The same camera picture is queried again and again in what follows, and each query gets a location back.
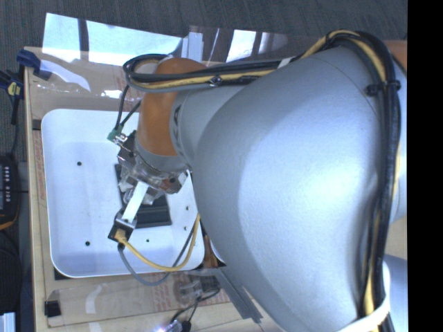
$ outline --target black electronic device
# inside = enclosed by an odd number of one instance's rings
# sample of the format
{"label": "black electronic device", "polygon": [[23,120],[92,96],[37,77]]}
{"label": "black electronic device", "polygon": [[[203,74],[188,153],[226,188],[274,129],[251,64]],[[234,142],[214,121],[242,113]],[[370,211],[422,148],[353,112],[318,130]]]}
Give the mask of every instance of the black electronic device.
{"label": "black electronic device", "polygon": [[0,230],[11,226],[19,213],[20,178],[15,162],[0,156]]}

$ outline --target white tray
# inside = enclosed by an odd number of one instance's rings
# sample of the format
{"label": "white tray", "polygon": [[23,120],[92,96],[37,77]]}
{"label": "white tray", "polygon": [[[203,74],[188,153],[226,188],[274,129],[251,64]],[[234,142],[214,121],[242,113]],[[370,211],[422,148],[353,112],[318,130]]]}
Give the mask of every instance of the white tray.
{"label": "white tray", "polygon": [[[128,273],[117,243],[107,238],[121,208],[114,169],[119,148],[107,140],[116,119],[116,112],[56,109],[42,120],[51,259],[67,277]],[[137,122],[135,113],[124,133],[129,135]],[[172,225],[137,229],[129,242],[148,259],[172,266],[197,215],[190,176],[179,193],[166,198]],[[136,272],[158,272],[125,253]],[[203,257],[200,228],[183,270],[197,267]]]}

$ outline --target white cable tie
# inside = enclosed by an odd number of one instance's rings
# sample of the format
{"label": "white cable tie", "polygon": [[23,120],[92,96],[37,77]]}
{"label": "white cable tie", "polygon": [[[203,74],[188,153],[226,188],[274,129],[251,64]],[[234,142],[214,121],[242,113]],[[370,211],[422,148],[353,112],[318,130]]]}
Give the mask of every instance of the white cable tie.
{"label": "white cable tie", "polygon": [[283,59],[277,66],[277,69],[282,68],[283,66],[286,66],[291,61],[292,57]]}
{"label": "white cable tie", "polygon": [[137,215],[138,209],[145,198],[145,194],[149,185],[144,182],[137,182],[137,186],[134,188],[132,197],[129,203],[126,205],[125,212],[123,213],[122,220],[128,220],[131,223]]}
{"label": "white cable tie", "polygon": [[337,332],[371,332],[377,329],[377,327],[386,319],[390,311],[390,274],[386,262],[383,262],[383,282],[386,296],[380,306],[370,315],[348,324]]}

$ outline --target robotic arm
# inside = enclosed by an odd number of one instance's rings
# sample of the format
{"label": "robotic arm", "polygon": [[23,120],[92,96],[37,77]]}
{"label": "robotic arm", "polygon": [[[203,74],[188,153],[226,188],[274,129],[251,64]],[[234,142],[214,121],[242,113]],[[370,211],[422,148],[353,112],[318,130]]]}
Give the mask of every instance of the robotic arm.
{"label": "robotic arm", "polygon": [[392,331],[379,308],[388,226],[406,214],[407,86],[386,45],[340,30],[272,63],[163,58],[125,65],[149,94],[117,137],[121,190],[146,183],[151,203],[190,170],[211,241],[282,328],[348,331],[378,311],[366,330]]}

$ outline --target gray carpet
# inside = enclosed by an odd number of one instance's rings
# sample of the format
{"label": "gray carpet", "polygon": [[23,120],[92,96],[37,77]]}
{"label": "gray carpet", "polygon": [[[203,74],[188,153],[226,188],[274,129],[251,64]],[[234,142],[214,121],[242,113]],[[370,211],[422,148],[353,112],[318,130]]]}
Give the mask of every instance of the gray carpet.
{"label": "gray carpet", "polygon": [[[17,52],[42,45],[47,12],[178,36],[185,36],[189,25],[307,37],[347,28],[382,39],[403,39],[408,30],[408,0],[0,0],[0,70],[16,71]],[[14,138],[10,112],[9,99],[0,91],[1,154]],[[15,147],[20,162],[26,161],[24,139],[21,105]],[[8,234],[17,238],[17,225]]]}

